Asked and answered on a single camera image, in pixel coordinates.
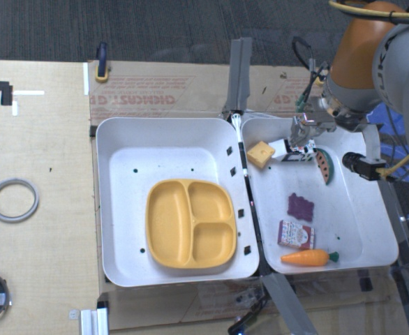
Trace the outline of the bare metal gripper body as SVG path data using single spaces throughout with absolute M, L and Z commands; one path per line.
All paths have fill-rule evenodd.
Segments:
M 293 134 L 321 134 L 336 129 L 336 119 L 343 105 L 332 97 L 300 96 L 295 102 L 296 115 L 292 118 Z

